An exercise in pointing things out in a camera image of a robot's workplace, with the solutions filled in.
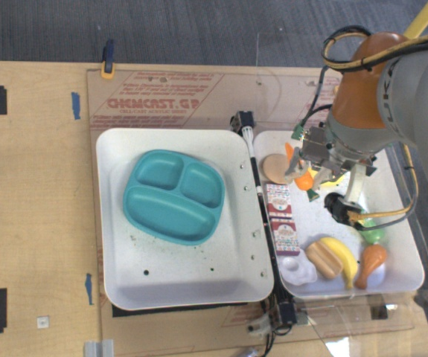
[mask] black clip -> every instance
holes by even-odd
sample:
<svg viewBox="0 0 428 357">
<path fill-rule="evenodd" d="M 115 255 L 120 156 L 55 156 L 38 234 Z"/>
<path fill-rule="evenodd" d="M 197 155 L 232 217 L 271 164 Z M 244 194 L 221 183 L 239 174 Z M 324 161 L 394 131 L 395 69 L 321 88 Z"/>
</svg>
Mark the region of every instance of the black clip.
<svg viewBox="0 0 428 357">
<path fill-rule="evenodd" d="M 106 46 L 103 48 L 103 64 L 101 66 L 101 76 L 107 80 L 111 80 L 115 76 L 114 53 L 115 40 L 109 39 L 106 41 Z"/>
</svg>

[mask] teal divided plate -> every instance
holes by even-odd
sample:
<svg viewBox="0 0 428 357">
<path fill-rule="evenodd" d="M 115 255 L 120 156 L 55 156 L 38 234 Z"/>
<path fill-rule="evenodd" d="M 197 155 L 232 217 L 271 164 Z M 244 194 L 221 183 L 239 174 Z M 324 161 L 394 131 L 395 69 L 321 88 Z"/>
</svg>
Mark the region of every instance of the teal divided plate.
<svg viewBox="0 0 428 357">
<path fill-rule="evenodd" d="M 209 165 L 164 149 L 146 152 L 124 190 L 124 215 L 136 228 L 181 245 L 199 245 L 217 228 L 225 197 Z"/>
</svg>

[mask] red and white box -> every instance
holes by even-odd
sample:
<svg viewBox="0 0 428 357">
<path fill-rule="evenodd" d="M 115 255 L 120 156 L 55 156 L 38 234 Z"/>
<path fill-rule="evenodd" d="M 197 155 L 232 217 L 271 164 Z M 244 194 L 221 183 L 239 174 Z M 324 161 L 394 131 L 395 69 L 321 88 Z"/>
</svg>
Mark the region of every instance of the red and white box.
<svg viewBox="0 0 428 357">
<path fill-rule="evenodd" d="M 291 218 L 290 187 L 281 184 L 265 184 L 266 209 L 269 218 Z"/>
<path fill-rule="evenodd" d="M 273 238 L 277 255 L 294 257 L 300 254 L 300 245 L 292 219 L 271 218 Z"/>
</svg>

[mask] wooden table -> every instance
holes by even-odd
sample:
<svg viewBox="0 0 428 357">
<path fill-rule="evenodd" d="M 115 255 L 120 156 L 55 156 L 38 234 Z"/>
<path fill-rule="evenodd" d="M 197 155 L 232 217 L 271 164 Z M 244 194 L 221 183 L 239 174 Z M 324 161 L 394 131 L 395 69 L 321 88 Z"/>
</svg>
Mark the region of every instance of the wooden table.
<svg viewBox="0 0 428 357">
<path fill-rule="evenodd" d="M 86 341 L 103 339 L 86 82 L 93 68 L 100 65 L 0 62 L 0 86 L 7 89 L 7 115 L 0 115 L 0 289 L 7 289 L 0 356 L 81 356 Z M 255 74 L 254 68 L 162 66 L 169 68 Z M 79 120 L 73 92 L 80 96 Z M 412 300 L 410 308 L 412 329 L 280 342 L 270 356 L 338 356 L 339 341 L 348 345 L 350 356 L 428 356 L 424 311 Z M 153 344 L 157 337 L 152 334 Z M 178 355 L 235 356 L 241 350 Z"/>
</svg>

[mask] toy food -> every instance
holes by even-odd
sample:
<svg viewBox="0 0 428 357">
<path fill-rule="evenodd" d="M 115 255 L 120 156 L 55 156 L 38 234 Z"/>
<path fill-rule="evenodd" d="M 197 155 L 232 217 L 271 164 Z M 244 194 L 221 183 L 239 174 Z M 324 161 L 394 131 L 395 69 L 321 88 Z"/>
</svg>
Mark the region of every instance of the toy food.
<svg viewBox="0 0 428 357">
<path fill-rule="evenodd" d="M 343 269 L 342 261 L 324 243 L 311 243 L 304 251 L 318 272 L 326 279 L 334 279 Z"/>
<path fill-rule="evenodd" d="M 285 180 L 285 170 L 288 168 L 286 155 L 274 153 L 265 157 L 262 163 L 263 174 L 267 179 L 276 184 L 289 184 Z"/>
<path fill-rule="evenodd" d="M 327 247 L 342 261 L 342 274 L 345 278 L 346 289 L 353 288 L 353 280 L 357 274 L 357 261 L 351 250 L 339 239 L 333 237 L 323 237 L 319 240 L 326 244 Z"/>
<path fill-rule="evenodd" d="M 300 253 L 295 257 L 278 257 L 278 267 L 281 276 L 294 286 L 301 286 L 306 283 L 316 282 L 318 274 L 305 252 L 300 249 Z"/>
<path fill-rule="evenodd" d="M 372 218 L 366 218 L 360 220 L 360 224 L 367 229 L 375 226 L 376 222 Z M 363 230 L 360 231 L 360 234 L 367 243 L 373 245 L 375 243 L 378 243 L 382 238 L 384 238 L 384 229 L 378 228 L 375 230 Z"/>
<path fill-rule="evenodd" d="M 387 259 L 387 250 L 379 243 L 367 246 L 361 256 L 361 272 L 354 285 L 358 289 L 368 287 L 369 275 Z"/>
<path fill-rule="evenodd" d="M 295 178 L 295 184 L 299 190 L 309 190 L 313 187 L 313 177 L 310 171 L 307 171 L 304 175 Z"/>
</svg>

